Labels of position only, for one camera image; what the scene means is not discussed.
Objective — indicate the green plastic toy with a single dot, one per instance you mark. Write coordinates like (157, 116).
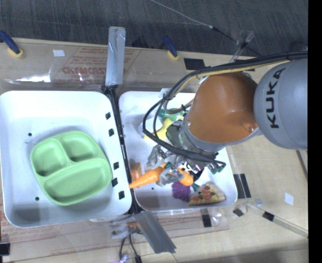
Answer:
(171, 115)

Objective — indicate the white plastic tray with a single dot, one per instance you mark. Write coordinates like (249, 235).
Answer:
(138, 136)
(67, 105)

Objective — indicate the purple grapes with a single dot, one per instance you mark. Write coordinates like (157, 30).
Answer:
(181, 191)

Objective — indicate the yellow banana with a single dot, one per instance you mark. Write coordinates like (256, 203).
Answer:
(164, 129)

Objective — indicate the small orange carrot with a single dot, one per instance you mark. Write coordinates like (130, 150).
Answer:
(187, 178)

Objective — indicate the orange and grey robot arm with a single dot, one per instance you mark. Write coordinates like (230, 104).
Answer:
(232, 105)

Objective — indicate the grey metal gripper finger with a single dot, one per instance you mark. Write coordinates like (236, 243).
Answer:
(164, 179)
(178, 174)

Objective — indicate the green divided plate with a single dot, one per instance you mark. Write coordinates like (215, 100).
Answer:
(73, 171)

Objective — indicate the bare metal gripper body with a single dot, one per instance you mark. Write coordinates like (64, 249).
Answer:
(160, 155)

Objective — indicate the brown cardboard board, red print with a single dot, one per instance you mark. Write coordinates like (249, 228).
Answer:
(75, 62)

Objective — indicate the pizza slice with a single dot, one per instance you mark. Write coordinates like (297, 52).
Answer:
(208, 195)

